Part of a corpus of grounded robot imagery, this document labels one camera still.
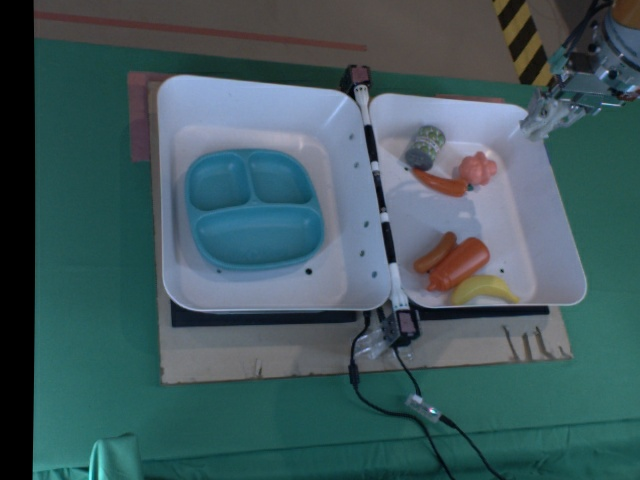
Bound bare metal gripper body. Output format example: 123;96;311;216
548;50;640;117

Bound pink grapes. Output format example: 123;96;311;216
458;150;499;187

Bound white plastic tray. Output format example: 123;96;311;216
156;74;393;315
368;92;588;310

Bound green and grey can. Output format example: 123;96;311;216
403;124;447;172

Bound orange carrot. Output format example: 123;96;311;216
410;166;475;199

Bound orange bottle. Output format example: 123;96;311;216
425;237;491;293

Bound orange sausage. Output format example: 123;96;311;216
412;231;458;275

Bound black and white thin rod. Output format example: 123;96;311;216
353;85;414;315

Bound yellow banana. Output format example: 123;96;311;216
450;274;521;307

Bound blue divided plate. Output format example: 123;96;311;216
183;148;327;272

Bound brown cardboard board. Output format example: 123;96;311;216
127;71;574;386

